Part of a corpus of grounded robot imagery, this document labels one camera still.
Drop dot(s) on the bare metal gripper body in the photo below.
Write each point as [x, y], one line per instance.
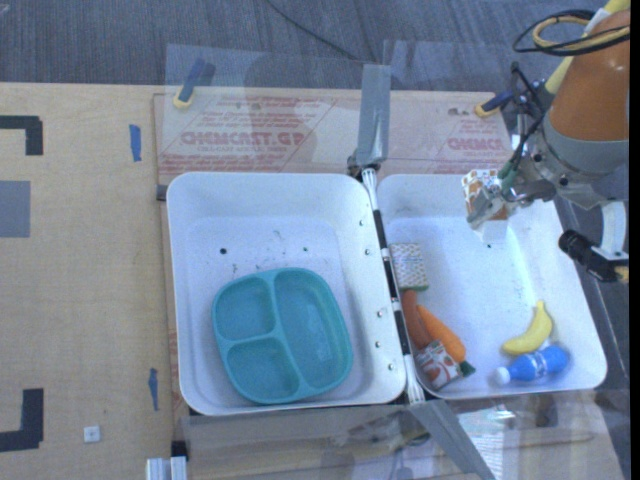
[542, 173]

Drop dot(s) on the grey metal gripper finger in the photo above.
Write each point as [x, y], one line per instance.
[480, 205]

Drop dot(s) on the orange and white carton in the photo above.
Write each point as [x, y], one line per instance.
[497, 230]

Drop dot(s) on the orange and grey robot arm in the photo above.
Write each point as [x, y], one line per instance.
[590, 93]

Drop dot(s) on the white plastic tray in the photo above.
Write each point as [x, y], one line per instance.
[200, 198]
[500, 278]

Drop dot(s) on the white patterned packet green base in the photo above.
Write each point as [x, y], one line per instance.
[409, 265]

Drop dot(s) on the brown sausage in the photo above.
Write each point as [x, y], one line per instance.
[413, 318]

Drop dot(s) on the orange carrot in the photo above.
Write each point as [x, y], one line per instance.
[442, 333]

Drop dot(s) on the yellow banana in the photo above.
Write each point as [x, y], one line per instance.
[532, 335]

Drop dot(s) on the red and white juice carton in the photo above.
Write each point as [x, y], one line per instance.
[439, 368]

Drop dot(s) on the blue bottle white cap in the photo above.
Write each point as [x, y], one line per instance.
[537, 365]

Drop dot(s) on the brown cardboard board red print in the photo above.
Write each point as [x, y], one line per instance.
[250, 138]

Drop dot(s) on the green divided plate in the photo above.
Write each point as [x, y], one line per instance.
[280, 338]

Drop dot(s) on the small white square tile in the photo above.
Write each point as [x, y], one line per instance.
[92, 433]

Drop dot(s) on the black cylinder on white bracket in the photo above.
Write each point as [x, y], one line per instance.
[607, 260]

